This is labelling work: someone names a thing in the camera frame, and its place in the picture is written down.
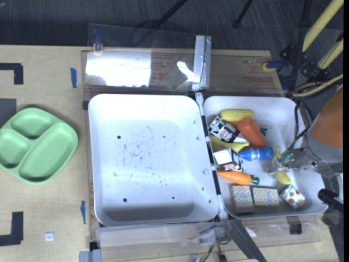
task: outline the toy carrot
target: toy carrot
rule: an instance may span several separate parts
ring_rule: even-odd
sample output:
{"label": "toy carrot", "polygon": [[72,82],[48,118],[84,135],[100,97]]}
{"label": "toy carrot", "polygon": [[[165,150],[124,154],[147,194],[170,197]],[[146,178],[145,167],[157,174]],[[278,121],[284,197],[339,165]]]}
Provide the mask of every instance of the toy carrot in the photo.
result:
{"label": "toy carrot", "polygon": [[260,179],[258,177],[251,177],[249,174],[246,174],[244,172],[218,171],[217,174],[220,177],[226,178],[231,182],[246,186],[250,183],[259,184],[260,182]]}

